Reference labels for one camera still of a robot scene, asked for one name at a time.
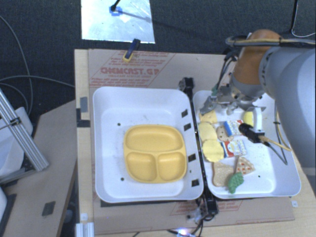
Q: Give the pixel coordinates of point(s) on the yellow lemon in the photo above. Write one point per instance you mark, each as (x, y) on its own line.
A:
(248, 118)

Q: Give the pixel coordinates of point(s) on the tan face biscuit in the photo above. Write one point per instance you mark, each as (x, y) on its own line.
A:
(223, 134)

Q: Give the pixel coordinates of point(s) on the brown cardboard board red print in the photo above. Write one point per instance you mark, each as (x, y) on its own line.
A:
(138, 68)

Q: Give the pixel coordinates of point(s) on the white plastic tray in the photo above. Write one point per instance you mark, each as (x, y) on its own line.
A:
(111, 112)
(269, 171)

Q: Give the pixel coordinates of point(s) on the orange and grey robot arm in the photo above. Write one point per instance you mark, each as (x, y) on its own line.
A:
(286, 83)

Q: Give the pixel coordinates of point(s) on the tan bread slice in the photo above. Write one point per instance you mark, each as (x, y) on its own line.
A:
(221, 174)

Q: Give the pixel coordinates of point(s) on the green grapes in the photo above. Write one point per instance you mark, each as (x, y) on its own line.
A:
(234, 183)

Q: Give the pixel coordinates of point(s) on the thin black and white rod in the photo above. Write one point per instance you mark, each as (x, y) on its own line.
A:
(199, 142)

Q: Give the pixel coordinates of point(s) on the yellow cheese slice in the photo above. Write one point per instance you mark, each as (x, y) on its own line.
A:
(208, 117)

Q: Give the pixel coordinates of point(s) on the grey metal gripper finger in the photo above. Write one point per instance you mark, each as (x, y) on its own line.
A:
(231, 108)
(208, 105)

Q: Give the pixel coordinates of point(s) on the red and white carton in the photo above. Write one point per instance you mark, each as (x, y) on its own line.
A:
(234, 148)

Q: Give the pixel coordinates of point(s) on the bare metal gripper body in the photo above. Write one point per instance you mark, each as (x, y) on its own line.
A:
(225, 95)

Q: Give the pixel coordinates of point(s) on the blue and white carton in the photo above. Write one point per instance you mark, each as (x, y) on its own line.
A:
(233, 128)

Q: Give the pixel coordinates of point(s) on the pizza slice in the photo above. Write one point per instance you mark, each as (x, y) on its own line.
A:
(245, 167)

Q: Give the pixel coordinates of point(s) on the yellow round crisp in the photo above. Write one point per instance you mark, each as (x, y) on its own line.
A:
(207, 131)
(212, 150)

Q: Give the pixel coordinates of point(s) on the yellow divided plate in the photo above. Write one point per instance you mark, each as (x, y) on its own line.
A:
(153, 154)

